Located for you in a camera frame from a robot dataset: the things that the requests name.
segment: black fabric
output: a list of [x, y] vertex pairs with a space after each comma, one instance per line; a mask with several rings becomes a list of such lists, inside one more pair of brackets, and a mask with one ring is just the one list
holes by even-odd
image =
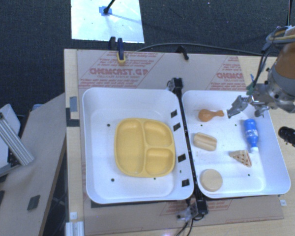
[[[145, 44], [191, 42], [260, 52], [284, 26], [289, 0], [139, 0]], [[0, 0], [0, 107], [18, 114], [64, 92], [63, 50], [108, 49], [108, 42], [71, 39], [70, 0]], [[295, 25], [295, 0], [290, 23]], [[175, 52], [177, 46], [149, 51]], [[187, 47], [190, 53], [237, 54]]]

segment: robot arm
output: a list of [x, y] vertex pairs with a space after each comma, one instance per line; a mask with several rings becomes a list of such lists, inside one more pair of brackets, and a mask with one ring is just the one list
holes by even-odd
[[[280, 47], [281, 51], [272, 68], [267, 70], [268, 77], [265, 83], [257, 84], [265, 65], [266, 50], [271, 45]], [[295, 26], [277, 29], [266, 38], [256, 79], [247, 87], [247, 90], [247, 97], [237, 97], [232, 107], [227, 110], [229, 118], [243, 111], [248, 104], [254, 106], [256, 117], [263, 115], [264, 111], [277, 108], [288, 113], [295, 113]], [[291, 137], [295, 136], [295, 130], [289, 129], [287, 132], [287, 129], [282, 127], [279, 135], [290, 142]]]

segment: blue bottle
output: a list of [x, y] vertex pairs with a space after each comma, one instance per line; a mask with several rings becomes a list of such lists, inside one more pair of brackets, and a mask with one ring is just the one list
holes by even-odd
[[245, 135], [247, 142], [250, 145], [251, 150], [258, 150], [258, 132], [256, 128], [256, 122], [253, 119], [247, 119], [244, 121]]

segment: round cookie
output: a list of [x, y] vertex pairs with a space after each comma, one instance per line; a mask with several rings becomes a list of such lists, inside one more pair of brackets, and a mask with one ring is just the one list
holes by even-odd
[[201, 173], [200, 183], [205, 190], [214, 192], [221, 188], [223, 179], [218, 171], [207, 169]]

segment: yellow divided dish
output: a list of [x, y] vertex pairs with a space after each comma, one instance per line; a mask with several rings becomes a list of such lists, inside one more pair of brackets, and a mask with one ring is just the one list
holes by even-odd
[[162, 177], [175, 165], [175, 144], [169, 127], [156, 120], [128, 118], [115, 133], [115, 161], [133, 177]]

